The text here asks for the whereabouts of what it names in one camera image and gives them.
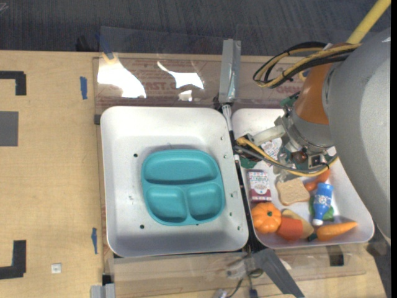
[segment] wooden tabletop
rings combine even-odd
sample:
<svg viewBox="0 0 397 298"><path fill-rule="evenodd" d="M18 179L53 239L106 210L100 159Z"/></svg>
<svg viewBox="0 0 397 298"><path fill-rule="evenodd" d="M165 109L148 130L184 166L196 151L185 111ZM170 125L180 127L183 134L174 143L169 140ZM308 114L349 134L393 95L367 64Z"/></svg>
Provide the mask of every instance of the wooden tabletop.
<svg viewBox="0 0 397 298"><path fill-rule="evenodd" d="M0 297L89 297L91 286L102 283L93 88L93 59L98 55L0 51L0 71L23 71L27 78L25 96L16 96L13 79L0 79L0 112L18 112L17 146L0 147L0 267L12 266L13 242L26 241L26 271L20 278L0 279ZM86 99L81 78L87 80ZM307 297L385 297L366 251L362 262L364 274L297 283ZM53 264L61 264L60 273L51 271L51 266L59 266ZM281 295L273 284L257 289L260 297ZM247 297L247 290L235 297Z"/></svg>

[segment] white bottle cap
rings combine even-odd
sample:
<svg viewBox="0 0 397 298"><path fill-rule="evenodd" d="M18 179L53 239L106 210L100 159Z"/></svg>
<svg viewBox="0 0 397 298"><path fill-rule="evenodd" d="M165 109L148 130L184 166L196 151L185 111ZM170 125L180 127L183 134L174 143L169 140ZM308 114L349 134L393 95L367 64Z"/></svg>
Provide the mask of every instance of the white bottle cap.
<svg viewBox="0 0 397 298"><path fill-rule="evenodd" d="M314 226L321 226L324 222L323 222L323 220L313 219L313 220L311 221L311 223L312 223Z"/></svg>

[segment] gray floor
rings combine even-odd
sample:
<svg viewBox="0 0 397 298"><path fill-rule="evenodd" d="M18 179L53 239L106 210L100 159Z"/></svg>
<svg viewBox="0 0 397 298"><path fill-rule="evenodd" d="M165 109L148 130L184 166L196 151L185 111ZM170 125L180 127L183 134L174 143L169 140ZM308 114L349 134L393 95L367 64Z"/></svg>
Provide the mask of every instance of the gray floor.
<svg viewBox="0 0 397 298"><path fill-rule="evenodd" d="M153 32L162 32L172 38L159 52L219 53L220 40L236 38L242 40L243 54L270 55L308 39L344 41L375 1L0 0L9 6L0 16L0 49L75 51L77 38L85 36L97 50L95 33L107 27L134 30L134 43L122 45L131 52L159 51L153 47ZM390 25L388 9L372 32ZM205 44L190 48L189 39L173 45L186 35L195 41L206 37ZM377 231L368 250L391 297L391 248Z"/></svg>

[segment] carrot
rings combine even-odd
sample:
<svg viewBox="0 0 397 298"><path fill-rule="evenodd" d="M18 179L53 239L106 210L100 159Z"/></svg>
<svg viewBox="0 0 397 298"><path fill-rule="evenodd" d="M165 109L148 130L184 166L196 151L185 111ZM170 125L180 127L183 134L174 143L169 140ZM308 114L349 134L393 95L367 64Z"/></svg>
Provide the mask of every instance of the carrot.
<svg viewBox="0 0 397 298"><path fill-rule="evenodd" d="M288 241L299 240L303 234L302 221L281 216L281 224L276 234Z"/></svg>
<svg viewBox="0 0 397 298"><path fill-rule="evenodd" d="M328 169L327 171L324 171L318 177L316 177L316 179L314 179L314 180L312 180L310 182L306 182L304 184L306 190L311 192L311 191L317 189L317 184L318 183L324 183L325 181L327 181L330 174L331 174L331 170Z"/></svg>
<svg viewBox="0 0 397 298"><path fill-rule="evenodd" d="M345 234L357 226L357 222L344 222L336 224L323 225L317 229L317 238L320 241L328 241L336 236Z"/></svg>

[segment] teal divided tray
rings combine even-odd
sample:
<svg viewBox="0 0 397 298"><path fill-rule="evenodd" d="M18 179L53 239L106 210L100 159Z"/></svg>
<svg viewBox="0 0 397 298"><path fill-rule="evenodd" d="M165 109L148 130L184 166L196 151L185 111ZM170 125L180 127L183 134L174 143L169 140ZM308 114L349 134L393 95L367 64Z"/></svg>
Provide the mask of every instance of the teal divided tray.
<svg viewBox="0 0 397 298"><path fill-rule="evenodd" d="M150 154L142 164L141 182L150 216L164 225L210 222L225 206L219 167L200 150Z"/></svg>

